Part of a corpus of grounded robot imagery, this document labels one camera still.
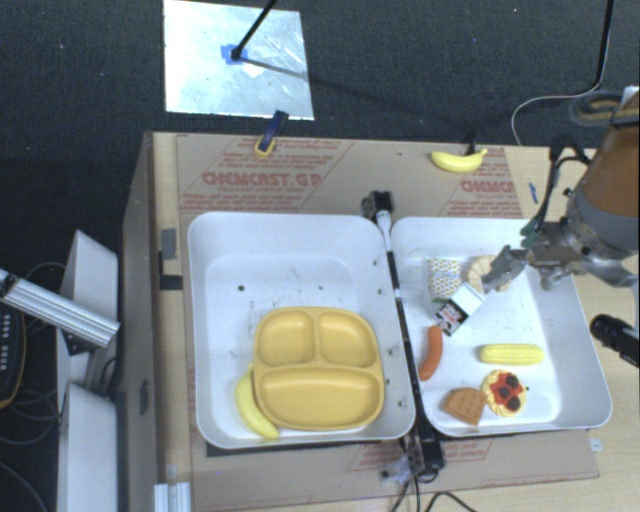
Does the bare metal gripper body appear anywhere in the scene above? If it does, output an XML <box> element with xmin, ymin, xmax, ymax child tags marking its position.
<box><xmin>524</xmin><ymin>222</ymin><xmax>640</xmax><ymax>289</ymax></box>

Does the tan round biscuit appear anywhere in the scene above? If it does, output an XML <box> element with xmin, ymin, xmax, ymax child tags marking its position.
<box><xmin>467</xmin><ymin>254</ymin><xmax>514</xmax><ymax>296</ymax></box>

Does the white plastic tray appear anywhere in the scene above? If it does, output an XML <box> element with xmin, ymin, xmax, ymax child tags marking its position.
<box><xmin>389</xmin><ymin>215</ymin><xmax>614</xmax><ymax>439</ymax></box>
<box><xmin>187</xmin><ymin>210</ymin><xmax>417</xmax><ymax>450</ymax></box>

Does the white carton with yellow pattern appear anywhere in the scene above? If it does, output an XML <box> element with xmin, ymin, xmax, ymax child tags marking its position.
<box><xmin>427</xmin><ymin>256</ymin><xmax>463</xmax><ymax>302</ymax></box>

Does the black and white carton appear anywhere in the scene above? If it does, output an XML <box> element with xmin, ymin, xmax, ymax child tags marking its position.
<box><xmin>432</xmin><ymin>281</ymin><xmax>486</xmax><ymax>338</ymax></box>

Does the yellow corn cob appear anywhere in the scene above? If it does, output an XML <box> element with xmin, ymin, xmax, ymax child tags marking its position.
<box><xmin>479</xmin><ymin>342</ymin><xmax>546</xmax><ymax>367</ymax></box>

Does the orange sausage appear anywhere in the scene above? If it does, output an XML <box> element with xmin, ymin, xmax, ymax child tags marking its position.
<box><xmin>417</xmin><ymin>325</ymin><xmax>445</xmax><ymax>383</ymax></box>

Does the thin black and white rod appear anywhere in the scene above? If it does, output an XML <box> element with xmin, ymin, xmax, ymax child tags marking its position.
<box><xmin>377</xmin><ymin>209</ymin><xmax>434</xmax><ymax>442</ymax></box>

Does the yellow banana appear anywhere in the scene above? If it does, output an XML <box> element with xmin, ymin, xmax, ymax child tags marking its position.
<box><xmin>234</xmin><ymin>363</ymin><xmax>280</xmax><ymax>441</ymax></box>
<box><xmin>430</xmin><ymin>147</ymin><xmax>489</xmax><ymax>174</ymax></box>

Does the yellow and red pizza slice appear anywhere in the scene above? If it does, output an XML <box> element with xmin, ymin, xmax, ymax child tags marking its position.
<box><xmin>480</xmin><ymin>368</ymin><xmax>529</xmax><ymax>419</ymax></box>

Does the brown waffle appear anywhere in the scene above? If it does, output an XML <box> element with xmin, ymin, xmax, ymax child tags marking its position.
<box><xmin>442</xmin><ymin>387</ymin><xmax>488</xmax><ymax>427</ymax></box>

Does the brown cardboard board red print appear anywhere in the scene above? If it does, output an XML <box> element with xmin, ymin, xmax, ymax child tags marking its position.
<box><xmin>174</xmin><ymin>133</ymin><xmax>601</xmax><ymax>497</ymax></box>

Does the yellow divided plate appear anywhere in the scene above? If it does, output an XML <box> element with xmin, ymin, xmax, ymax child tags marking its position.
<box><xmin>252</xmin><ymin>306</ymin><xmax>386</xmax><ymax>433</ymax></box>

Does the black block with thin wires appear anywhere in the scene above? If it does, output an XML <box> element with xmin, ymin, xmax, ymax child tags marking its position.
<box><xmin>362</xmin><ymin>190</ymin><xmax>396</xmax><ymax>218</ymax></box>
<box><xmin>399</xmin><ymin>433</ymin><xmax>446</xmax><ymax>482</ymax></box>

